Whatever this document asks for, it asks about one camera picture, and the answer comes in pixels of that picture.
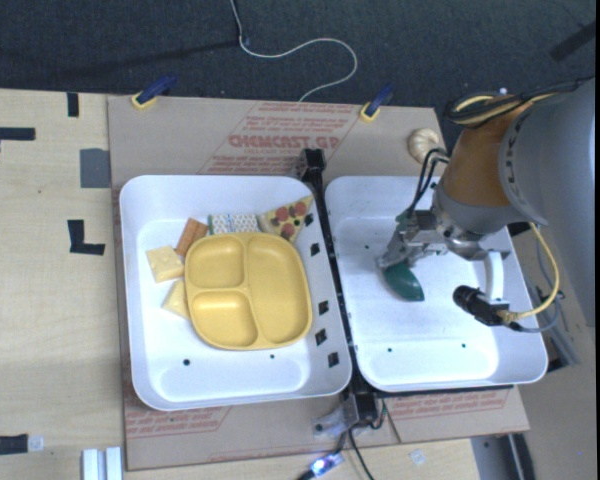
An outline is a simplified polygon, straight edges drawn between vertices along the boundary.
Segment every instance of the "divided yellow plate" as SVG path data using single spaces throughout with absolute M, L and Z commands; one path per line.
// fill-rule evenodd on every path
M 268 233 L 197 240 L 185 259 L 191 321 L 210 345 L 257 350 L 290 345 L 311 327 L 311 296 L 295 247 Z

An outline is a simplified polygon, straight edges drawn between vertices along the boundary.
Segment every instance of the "wooden table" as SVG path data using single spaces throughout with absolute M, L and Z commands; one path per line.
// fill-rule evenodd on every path
M 0 479 L 80 478 L 81 451 L 124 446 L 109 188 L 81 188 L 80 151 L 108 149 L 106 96 L 0 90 L 0 436 L 39 435 L 42 451 L 0 456 Z M 84 220 L 102 256 L 71 254 L 67 221 Z M 410 455 L 421 452 L 425 462 Z M 378 479 L 478 479 L 470 440 L 364 449 Z M 328 478 L 364 478 L 353 452 Z M 296 478 L 312 456 L 158 471 L 129 479 Z

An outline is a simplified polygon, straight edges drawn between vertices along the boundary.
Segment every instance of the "cardboard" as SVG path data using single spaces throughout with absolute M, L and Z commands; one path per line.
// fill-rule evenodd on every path
M 130 379 L 118 196 L 143 174 L 294 173 L 304 148 L 321 148 L 325 184 L 344 175 L 419 174 L 407 139 L 440 134 L 432 109 L 383 107 L 375 121 L 360 107 L 317 103 L 159 97 L 137 110 L 129 96 L 108 98 L 118 306 L 128 470 L 329 451 L 311 421 L 338 396 L 160 412 L 135 396 Z M 387 398 L 389 420 L 358 445 L 382 446 L 528 429 L 517 388 Z

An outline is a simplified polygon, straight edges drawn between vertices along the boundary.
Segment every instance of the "toy pizza slice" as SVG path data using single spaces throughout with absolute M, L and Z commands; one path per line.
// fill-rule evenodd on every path
M 293 243 L 304 224 L 312 201 L 313 196 L 303 197 L 258 215 L 258 225 L 262 231 L 281 236 Z

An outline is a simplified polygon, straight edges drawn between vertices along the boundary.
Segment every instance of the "blue clamp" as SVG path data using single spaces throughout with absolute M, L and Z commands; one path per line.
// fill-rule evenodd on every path
M 378 117 L 378 112 L 380 112 L 380 106 L 386 105 L 393 98 L 393 85 L 387 84 L 385 85 L 376 97 L 368 102 L 362 107 L 360 110 L 360 118 L 365 123 L 371 123 Z
M 161 76 L 144 91 L 132 96 L 131 103 L 138 110 L 144 110 L 156 102 L 156 96 L 167 94 L 177 81 L 178 78 L 173 75 Z

